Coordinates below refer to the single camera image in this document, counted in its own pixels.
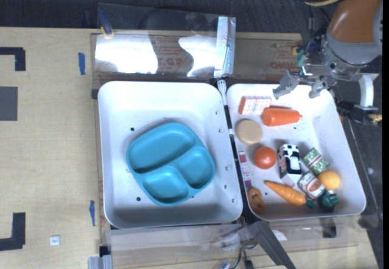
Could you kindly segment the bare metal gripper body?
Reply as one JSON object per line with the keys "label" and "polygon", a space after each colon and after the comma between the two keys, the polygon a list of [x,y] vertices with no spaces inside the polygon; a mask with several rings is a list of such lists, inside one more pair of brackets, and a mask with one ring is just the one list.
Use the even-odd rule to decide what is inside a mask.
{"label": "bare metal gripper body", "polygon": [[343,61],[314,61],[299,62],[299,76],[307,83],[336,81],[351,81],[362,70],[361,65],[344,63]]}

